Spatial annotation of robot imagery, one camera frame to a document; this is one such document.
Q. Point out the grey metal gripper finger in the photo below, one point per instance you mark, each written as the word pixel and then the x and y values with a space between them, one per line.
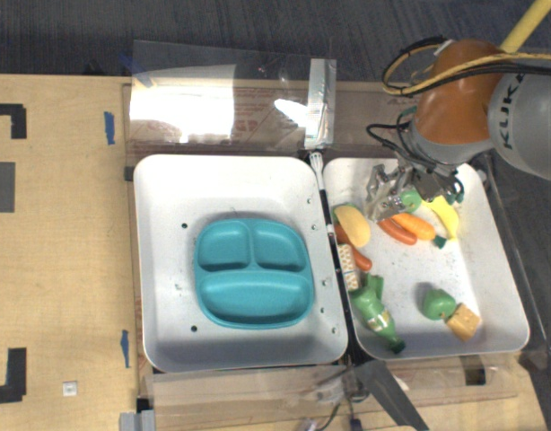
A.
pixel 378 184
pixel 389 207

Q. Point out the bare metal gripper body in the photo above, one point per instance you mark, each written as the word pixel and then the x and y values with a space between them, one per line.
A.
pixel 430 184

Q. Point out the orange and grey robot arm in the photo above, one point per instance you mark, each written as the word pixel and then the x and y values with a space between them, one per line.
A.
pixel 459 101

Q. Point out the small green ball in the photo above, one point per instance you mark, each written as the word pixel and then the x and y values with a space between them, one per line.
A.
pixel 412 200

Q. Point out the orange sausage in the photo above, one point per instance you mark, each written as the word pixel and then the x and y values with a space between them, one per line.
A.
pixel 361 261
pixel 399 233

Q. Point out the orange carrot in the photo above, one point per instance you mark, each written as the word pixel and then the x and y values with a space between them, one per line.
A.
pixel 417 226

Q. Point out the yellow banana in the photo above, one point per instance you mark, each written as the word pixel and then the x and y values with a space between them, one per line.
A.
pixel 447 216

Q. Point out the yellow bread roll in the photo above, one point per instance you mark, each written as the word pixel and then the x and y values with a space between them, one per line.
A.
pixel 354 227

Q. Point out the white plastic tray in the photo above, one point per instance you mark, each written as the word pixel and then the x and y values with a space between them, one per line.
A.
pixel 437 267
pixel 168 240

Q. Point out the green bottle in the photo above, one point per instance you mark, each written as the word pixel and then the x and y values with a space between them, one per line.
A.
pixel 374 312

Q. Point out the green pepper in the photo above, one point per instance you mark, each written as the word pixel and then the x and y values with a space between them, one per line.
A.
pixel 438 304

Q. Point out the yellow cheese wedge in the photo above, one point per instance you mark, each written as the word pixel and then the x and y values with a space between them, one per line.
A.
pixel 464 322

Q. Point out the blue divided plate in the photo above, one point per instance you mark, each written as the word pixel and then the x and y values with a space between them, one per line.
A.
pixel 253 294

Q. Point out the small white square block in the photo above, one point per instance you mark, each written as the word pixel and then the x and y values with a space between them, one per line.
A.
pixel 69 388

